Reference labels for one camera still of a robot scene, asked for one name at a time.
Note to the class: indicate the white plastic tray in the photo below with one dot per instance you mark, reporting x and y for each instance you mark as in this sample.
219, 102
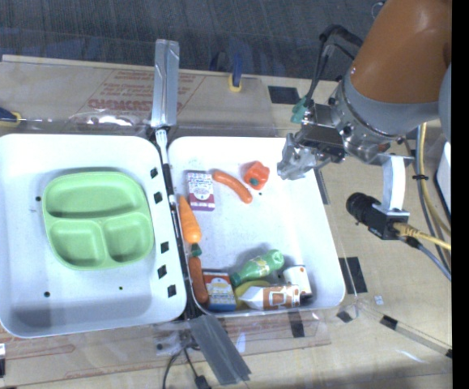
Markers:
282, 225
23, 233

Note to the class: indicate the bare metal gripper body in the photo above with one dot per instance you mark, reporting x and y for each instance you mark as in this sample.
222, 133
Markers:
327, 134

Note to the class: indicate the brown sausage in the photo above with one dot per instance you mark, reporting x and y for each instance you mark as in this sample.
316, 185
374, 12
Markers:
198, 280

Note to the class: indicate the orange bell pepper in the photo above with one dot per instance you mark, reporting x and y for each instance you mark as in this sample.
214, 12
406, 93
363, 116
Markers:
257, 173

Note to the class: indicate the green divided plate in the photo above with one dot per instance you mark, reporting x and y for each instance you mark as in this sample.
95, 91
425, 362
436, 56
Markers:
96, 217

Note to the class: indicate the green bottle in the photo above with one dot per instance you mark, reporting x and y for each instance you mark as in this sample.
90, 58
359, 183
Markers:
258, 266

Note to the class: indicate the orange and blue carton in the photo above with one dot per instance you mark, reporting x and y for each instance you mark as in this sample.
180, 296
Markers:
219, 292

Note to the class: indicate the white can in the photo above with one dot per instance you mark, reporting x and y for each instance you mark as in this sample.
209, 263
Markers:
299, 278

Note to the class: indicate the orange sausage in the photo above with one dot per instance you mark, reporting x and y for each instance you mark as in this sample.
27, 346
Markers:
234, 185

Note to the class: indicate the black cylinder on white bracket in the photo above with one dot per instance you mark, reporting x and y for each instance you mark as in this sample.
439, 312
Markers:
380, 215

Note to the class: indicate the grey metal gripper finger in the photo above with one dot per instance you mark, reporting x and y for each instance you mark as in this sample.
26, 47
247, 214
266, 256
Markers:
301, 168
291, 148

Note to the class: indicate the white and orange packet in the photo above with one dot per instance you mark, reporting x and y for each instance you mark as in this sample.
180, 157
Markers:
274, 297

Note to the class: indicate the yellow banana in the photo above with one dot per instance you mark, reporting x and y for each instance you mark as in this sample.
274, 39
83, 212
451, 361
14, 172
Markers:
245, 286

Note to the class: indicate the brown cardboard board red print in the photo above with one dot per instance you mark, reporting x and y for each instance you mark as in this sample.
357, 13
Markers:
76, 89

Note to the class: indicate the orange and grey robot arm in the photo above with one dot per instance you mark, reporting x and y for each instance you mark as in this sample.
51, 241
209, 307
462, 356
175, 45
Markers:
400, 47

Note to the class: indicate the thin black and white rod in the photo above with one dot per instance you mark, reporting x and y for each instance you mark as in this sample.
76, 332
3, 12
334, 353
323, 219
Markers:
167, 172

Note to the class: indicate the orange carrot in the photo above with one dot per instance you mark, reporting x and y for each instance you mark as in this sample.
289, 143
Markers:
188, 221

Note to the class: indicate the purple and white carton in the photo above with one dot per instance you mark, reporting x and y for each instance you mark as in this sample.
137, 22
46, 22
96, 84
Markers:
200, 191

